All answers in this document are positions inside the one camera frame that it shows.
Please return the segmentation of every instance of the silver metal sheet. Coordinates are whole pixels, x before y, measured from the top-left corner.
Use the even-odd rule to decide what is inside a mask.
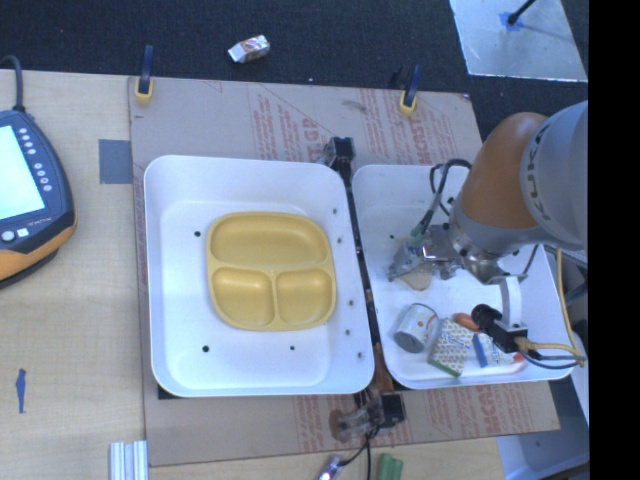
[[[507,17],[528,0],[449,0],[472,75],[586,82],[560,0],[535,0],[511,26]]]

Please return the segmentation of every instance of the white tray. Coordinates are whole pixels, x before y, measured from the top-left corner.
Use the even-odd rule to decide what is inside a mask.
[[[434,275],[424,291],[413,290],[400,279],[388,281],[386,272],[394,254],[431,201],[429,171],[430,166],[368,165],[359,169],[353,178],[364,257],[377,311],[382,350],[391,375],[412,389],[550,380],[568,375],[571,370],[550,370],[526,362],[481,368],[472,348],[462,375],[453,377],[429,365],[427,352],[407,352],[394,341],[393,333],[399,319],[414,302],[431,306],[440,318],[457,312],[470,313],[480,303],[498,310],[502,306],[499,288],[482,285],[466,270],[456,271],[455,276],[447,281]],[[461,167],[450,169],[442,201],[447,201],[449,196],[457,196],[467,172]],[[445,222],[446,218],[439,210],[432,223]],[[502,267],[514,274],[522,272],[532,248],[523,247],[517,256],[504,258]],[[554,276],[542,247],[538,248],[529,276],[520,288],[522,321],[529,327],[529,339],[570,345]]]
[[[320,164],[163,156],[144,175],[151,365],[181,397],[345,394],[374,361],[349,207],[340,176]],[[207,287],[205,242],[238,211],[304,215],[325,232],[336,307],[324,324],[248,331],[225,323]]]

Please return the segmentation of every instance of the divided yellow plate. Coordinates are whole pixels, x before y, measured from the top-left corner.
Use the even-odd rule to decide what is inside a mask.
[[[335,309],[336,276],[324,231],[302,215],[229,213],[207,235],[209,293],[229,325],[308,329]]]

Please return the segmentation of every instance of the metal can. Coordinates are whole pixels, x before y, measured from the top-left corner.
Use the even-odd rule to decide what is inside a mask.
[[[422,352],[437,334],[438,321],[433,308],[415,302],[402,317],[393,338],[407,352]]]

